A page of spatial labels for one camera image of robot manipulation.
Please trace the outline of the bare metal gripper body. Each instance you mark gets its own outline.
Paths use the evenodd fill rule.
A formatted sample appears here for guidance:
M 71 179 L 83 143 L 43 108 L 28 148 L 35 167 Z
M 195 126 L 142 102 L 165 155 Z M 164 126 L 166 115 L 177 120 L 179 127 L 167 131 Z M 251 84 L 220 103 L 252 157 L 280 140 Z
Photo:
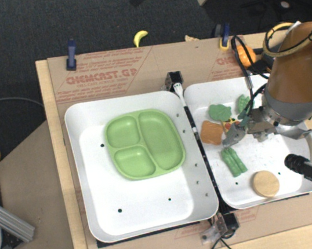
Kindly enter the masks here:
M 246 124 L 246 133 L 252 134 L 259 142 L 268 139 L 270 134 L 278 134 L 278 127 L 285 118 L 269 105 L 251 110 Z

